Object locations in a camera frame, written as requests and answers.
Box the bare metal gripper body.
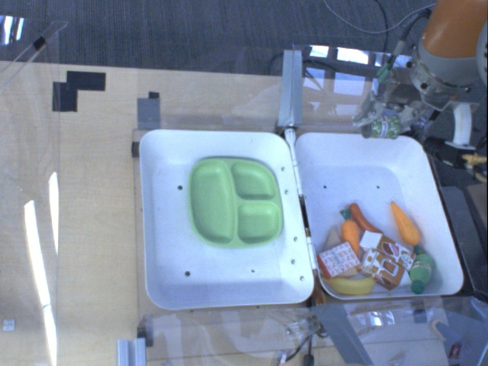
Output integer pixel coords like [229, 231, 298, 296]
[380, 62, 478, 120]

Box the small green labelled bottle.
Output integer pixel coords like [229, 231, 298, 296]
[361, 115, 403, 140]

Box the white plastic tray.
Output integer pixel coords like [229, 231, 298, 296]
[294, 131, 465, 301]
[138, 128, 316, 312]

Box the red sausage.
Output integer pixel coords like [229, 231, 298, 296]
[348, 202, 383, 236]

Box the large orange carrot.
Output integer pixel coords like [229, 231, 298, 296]
[390, 201, 422, 247]

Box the small orange carrot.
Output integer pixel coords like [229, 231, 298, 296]
[339, 208, 361, 258]

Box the white cube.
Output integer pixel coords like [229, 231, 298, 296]
[358, 230, 384, 252]

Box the brown carton with cake print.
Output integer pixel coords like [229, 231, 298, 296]
[377, 235, 417, 272]

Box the orange and white carton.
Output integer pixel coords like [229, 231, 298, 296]
[316, 241, 361, 281]

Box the green plastic bottle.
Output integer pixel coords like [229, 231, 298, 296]
[409, 245, 436, 295]

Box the brown and white carton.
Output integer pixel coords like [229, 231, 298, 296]
[356, 247, 406, 291]

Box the yellow banana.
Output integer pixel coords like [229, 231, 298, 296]
[321, 274, 377, 297]

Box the green divided plate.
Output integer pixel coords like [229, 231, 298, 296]
[188, 157, 284, 249]

